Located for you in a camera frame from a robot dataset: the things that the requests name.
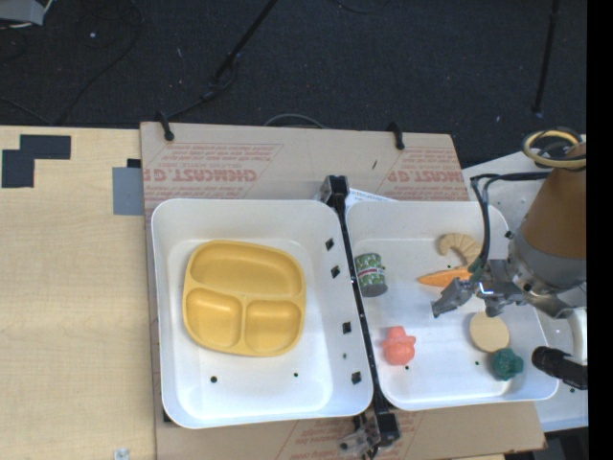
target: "green can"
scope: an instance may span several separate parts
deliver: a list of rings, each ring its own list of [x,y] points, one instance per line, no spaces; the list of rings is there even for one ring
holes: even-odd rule
[[[362,296],[379,296],[387,291],[385,267],[380,255],[370,252],[357,256],[354,261]]]

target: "cardboard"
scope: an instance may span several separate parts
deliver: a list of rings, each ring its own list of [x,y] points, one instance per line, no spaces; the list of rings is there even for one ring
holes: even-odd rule
[[[150,216],[160,202],[172,197],[311,199],[331,174],[345,175],[351,188],[391,199],[468,200],[450,136],[404,133],[406,147],[398,150],[393,134],[385,131],[182,124],[170,128],[175,138],[167,142],[160,124],[141,124],[158,458],[343,458],[338,440],[353,431],[352,418],[200,430],[164,421],[155,352]],[[531,402],[395,414],[401,437],[376,458],[458,458],[545,445]]]

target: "black fabric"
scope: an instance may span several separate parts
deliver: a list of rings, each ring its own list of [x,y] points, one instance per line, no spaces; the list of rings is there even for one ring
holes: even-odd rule
[[[198,103],[268,1],[56,0],[42,27],[0,22],[0,124],[396,122],[451,134],[463,167],[534,130],[587,133],[587,0],[560,0],[542,117],[554,0],[279,0]]]

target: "wooden surface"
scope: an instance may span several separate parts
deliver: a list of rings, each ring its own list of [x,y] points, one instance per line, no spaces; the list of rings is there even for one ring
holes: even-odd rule
[[[70,134],[34,187],[0,189],[0,458],[155,458],[144,217],[113,215],[112,168],[137,130]]]

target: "robotic hand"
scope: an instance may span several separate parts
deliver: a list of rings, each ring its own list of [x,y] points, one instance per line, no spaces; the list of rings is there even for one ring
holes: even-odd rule
[[[572,147],[565,156],[546,157],[531,150],[541,138],[556,137]],[[537,348],[533,364],[579,389],[587,388],[587,309],[572,307],[558,295],[585,285],[586,263],[586,144],[576,134],[546,130],[526,136],[523,151],[550,172],[484,174],[471,178],[485,223],[484,245],[469,267],[468,280],[454,279],[432,303],[435,317],[453,311],[473,295],[483,299],[486,314],[500,314],[506,305],[529,304],[553,318],[568,319],[573,332],[571,355],[551,348]],[[478,183],[488,178],[481,194]],[[528,213],[515,233],[508,233],[506,260],[489,260],[487,187],[495,180],[545,178]]]

